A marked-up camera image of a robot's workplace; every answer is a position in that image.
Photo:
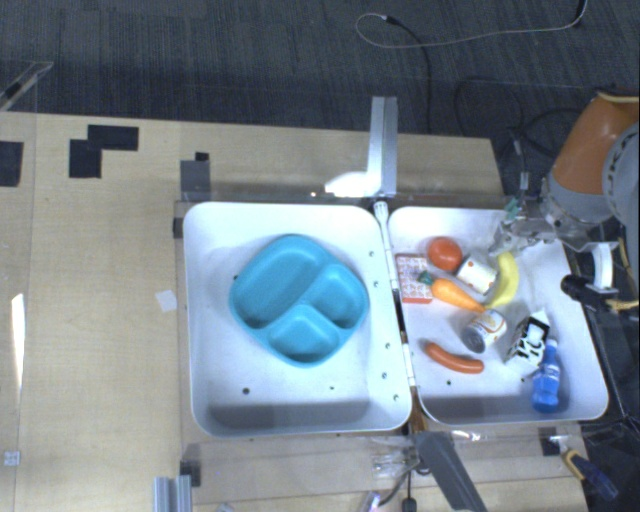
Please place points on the blue bottle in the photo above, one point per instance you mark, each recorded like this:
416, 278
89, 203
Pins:
546, 385

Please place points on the black and white carton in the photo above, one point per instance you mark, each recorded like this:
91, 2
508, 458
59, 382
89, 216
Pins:
527, 340

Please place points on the orange sausage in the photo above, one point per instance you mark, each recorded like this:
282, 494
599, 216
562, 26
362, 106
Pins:
452, 359

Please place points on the orange carrot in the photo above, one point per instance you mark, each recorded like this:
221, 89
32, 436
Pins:
457, 295

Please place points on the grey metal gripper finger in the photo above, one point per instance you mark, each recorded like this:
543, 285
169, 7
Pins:
498, 244
515, 248

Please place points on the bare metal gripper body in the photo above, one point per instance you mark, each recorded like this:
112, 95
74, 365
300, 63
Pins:
530, 230

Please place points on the orange toy tomato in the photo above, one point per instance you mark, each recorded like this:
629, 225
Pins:
444, 254

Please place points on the blue divided plate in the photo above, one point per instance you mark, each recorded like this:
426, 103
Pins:
295, 295

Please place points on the yellow banana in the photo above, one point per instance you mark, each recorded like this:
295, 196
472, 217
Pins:
509, 280

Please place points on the white plastic tray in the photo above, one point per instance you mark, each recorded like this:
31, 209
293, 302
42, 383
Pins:
480, 395
220, 390

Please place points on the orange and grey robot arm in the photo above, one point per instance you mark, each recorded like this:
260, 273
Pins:
590, 150

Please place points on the orange and white biscuit packet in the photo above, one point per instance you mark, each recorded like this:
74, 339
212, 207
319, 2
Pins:
411, 285

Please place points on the black cylinder on white bracket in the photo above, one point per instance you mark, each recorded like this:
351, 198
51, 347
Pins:
587, 291

